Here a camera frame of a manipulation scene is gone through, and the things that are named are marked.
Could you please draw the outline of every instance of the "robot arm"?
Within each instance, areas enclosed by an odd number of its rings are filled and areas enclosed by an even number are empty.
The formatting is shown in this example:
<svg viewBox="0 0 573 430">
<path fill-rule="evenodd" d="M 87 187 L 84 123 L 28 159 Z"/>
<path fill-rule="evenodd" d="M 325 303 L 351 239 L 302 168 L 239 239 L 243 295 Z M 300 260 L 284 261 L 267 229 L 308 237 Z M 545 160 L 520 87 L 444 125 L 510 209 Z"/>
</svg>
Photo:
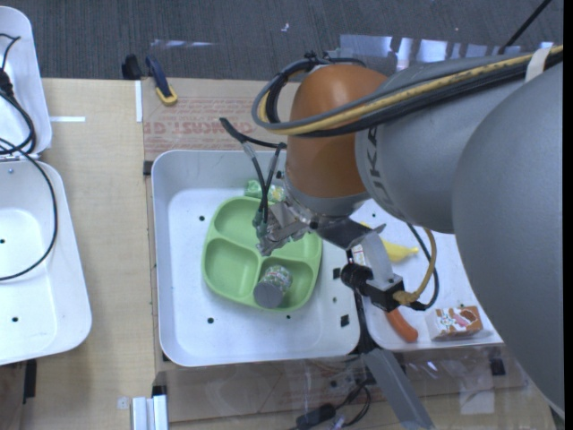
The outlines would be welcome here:
<svg viewBox="0 0 573 430">
<path fill-rule="evenodd" d="M 307 231 L 345 250 L 362 244 L 370 266 L 348 267 L 346 284 L 389 311 L 404 285 L 381 229 L 349 216 L 372 198 L 398 219 L 455 234 L 480 304 L 564 417 L 562 46 L 548 54 L 531 81 L 534 56 L 418 65 L 389 78 L 321 65 L 302 81 L 289 123 L 272 113 L 280 85 L 261 92 L 253 118 L 288 135 L 286 200 L 269 209 L 262 254 Z"/>
</svg>

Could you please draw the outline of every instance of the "yellow toy banana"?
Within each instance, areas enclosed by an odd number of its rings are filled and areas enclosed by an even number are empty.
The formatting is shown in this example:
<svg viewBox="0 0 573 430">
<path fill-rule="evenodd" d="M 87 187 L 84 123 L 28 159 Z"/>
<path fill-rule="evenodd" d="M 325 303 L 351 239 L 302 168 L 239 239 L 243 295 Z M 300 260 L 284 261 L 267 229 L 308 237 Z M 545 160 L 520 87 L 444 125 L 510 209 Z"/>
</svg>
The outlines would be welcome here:
<svg viewBox="0 0 573 430">
<path fill-rule="evenodd" d="M 364 223 L 363 221 L 360 222 L 363 226 L 369 228 L 369 226 Z M 384 248 L 386 248 L 386 252 L 388 253 L 388 257 L 392 262 L 401 262 L 411 254 L 417 254 L 420 249 L 418 247 L 406 247 L 404 245 L 393 244 L 387 240 L 382 239 L 382 243 L 384 244 Z"/>
</svg>

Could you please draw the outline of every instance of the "wooden table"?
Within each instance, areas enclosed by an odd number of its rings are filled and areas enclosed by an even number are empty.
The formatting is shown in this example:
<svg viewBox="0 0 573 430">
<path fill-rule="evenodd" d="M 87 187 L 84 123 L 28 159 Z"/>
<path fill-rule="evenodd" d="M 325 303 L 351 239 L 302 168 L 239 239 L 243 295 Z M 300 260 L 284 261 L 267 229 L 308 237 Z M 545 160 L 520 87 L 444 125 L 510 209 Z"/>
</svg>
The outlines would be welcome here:
<svg viewBox="0 0 573 430">
<path fill-rule="evenodd" d="M 62 176 L 90 296 L 88 338 L 63 354 L 38 359 L 36 397 L 23 407 L 23 430 L 128 430 L 132 397 L 150 396 L 156 376 L 143 130 L 133 82 L 44 79 L 53 123 L 42 159 Z M 488 391 L 493 408 L 467 412 L 459 394 L 423 401 L 438 428 L 553 428 L 532 383 Z M 293 414 L 181 422 L 175 429 L 288 428 Z M 385 402 L 355 428 L 401 429 Z"/>
</svg>

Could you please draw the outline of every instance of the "gray carpet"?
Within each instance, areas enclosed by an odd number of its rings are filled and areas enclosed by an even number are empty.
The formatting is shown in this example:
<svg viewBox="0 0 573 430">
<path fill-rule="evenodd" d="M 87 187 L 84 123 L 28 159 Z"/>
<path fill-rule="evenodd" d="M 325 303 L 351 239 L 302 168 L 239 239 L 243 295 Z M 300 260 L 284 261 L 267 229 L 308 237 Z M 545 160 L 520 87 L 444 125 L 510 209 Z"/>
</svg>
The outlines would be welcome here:
<svg viewBox="0 0 573 430">
<path fill-rule="evenodd" d="M 121 79 L 153 53 L 167 76 L 268 80 L 341 37 L 407 37 L 500 46 L 543 0 L 0 0 L 32 23 L 44 77 Z M 563 0 L 516 41 L 563 41 Z M 167 43 L 169 40 L 183 43 Z"/>
</svg>

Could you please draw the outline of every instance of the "small box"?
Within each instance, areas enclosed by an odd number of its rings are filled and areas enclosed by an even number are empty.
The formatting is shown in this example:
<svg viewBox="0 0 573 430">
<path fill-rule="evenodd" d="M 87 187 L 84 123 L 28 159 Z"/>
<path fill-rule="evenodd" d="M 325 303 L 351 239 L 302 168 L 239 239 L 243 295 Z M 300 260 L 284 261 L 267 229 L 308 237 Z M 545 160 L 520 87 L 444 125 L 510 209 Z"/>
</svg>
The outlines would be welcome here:
<svg viewBox="0 0 573 430">
<path fill-rule="evenodd" d="M 469 338 L 483 329 L 480 311 L 475 305 L 433 309 L 426 315 L 431 340 Z"/>
</svg>

